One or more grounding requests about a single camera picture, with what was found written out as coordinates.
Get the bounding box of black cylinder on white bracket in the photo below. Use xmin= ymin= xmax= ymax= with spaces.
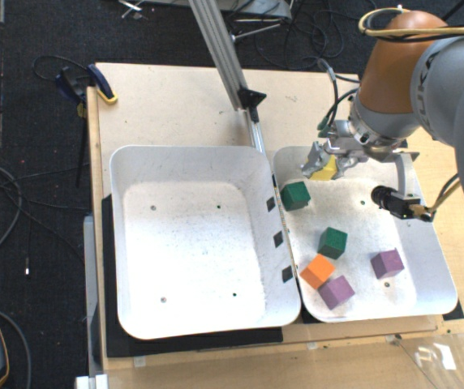
xmin=370 ymin=151 xmax=423 ymax=220

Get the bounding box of orange cube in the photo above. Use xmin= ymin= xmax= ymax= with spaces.
xmin=299 ymin=254 xmax=337 ymax=291

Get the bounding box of yellow cube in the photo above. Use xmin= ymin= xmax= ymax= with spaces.
xmin=308 ymin=155 xmax=339 ymax=182

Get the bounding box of white plastic tray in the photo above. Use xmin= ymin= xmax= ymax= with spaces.
xmin=272 ymin=145 xmax=459 ymax=324
xmin=109 ymin=144 xmax=303 ymax=341

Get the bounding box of pale wood board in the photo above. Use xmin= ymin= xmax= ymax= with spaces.
xmin=87 ymin=62 xmax=464 ymax=372

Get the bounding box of green cube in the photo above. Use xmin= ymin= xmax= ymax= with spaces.
xmin=279 ymin=181 xmax=312 ymax=212
xmin=317 ymin=226 xmax=349 ymax=260

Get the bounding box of purple cube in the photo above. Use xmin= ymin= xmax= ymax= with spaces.
xmin=317 ymin=275 xmax=356 ymax=311
xmin=370 ymin=248 xmax=406 ymax=280

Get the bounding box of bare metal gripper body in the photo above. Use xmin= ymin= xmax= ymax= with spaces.
xmin=323 ymin=118 xmax=410 ymax=162

